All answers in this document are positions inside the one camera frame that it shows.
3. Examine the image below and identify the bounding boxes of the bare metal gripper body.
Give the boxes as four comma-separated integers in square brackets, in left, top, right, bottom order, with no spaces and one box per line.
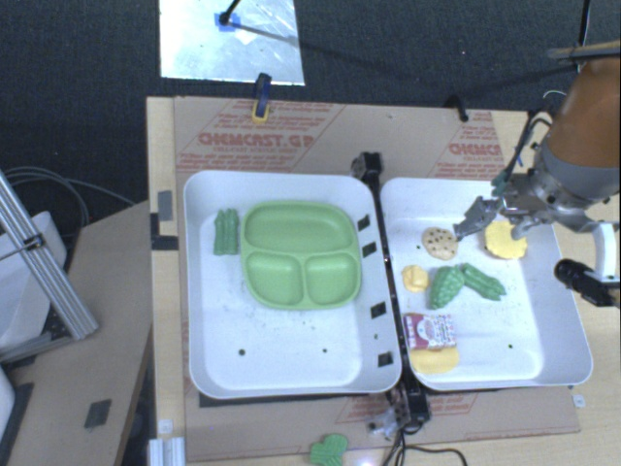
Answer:
[499,171,606,233]

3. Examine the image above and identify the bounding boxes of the yellow round waffle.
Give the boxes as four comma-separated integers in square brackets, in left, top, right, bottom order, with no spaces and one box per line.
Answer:
[484,219,529,261]

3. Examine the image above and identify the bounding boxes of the brown chocolate chip biscuit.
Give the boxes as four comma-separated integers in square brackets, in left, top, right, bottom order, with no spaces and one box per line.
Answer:
[420,225,459,261]

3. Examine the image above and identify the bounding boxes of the green asparagus bundle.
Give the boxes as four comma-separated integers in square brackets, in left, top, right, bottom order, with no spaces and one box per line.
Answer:
[212,207,241,257]
[460,262,507,303]

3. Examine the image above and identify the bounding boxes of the green toy grapes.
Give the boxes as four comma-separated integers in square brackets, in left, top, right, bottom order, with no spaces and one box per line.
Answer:
[428,265,466,311]

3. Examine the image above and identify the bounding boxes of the small yellow toy food lump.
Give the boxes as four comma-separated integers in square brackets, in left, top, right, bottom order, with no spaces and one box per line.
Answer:
[401,264,431,294]

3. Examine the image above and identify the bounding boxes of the thin black rod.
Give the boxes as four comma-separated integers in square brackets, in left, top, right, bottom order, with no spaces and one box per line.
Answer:
[367,172,414,398]

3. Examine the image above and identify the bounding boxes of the white plastic tray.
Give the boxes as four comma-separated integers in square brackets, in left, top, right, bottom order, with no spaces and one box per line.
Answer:
[182,170,404,400]
[379,177,595,392]

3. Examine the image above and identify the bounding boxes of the red and white carton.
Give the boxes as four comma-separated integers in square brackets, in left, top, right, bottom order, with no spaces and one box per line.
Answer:
[402,312,459,351]

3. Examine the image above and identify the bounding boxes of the flat yellow toy food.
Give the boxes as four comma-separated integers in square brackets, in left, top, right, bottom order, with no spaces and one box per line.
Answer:
[409,346,461,376]

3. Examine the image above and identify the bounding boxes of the brown cardboard board red print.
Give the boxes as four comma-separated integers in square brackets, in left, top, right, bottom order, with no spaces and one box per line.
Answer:
[172,95,582,463]

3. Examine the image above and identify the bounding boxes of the green divided plate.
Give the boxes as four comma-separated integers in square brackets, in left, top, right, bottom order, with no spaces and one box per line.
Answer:
[239,200,363,311]

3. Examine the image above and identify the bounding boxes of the green toy broccoli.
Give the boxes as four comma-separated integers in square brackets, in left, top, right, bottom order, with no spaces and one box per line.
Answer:
[309,432,350,466]

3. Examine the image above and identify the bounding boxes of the black cylinder on white bracket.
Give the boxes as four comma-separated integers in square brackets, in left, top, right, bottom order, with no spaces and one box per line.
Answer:
[554,220,621,310]

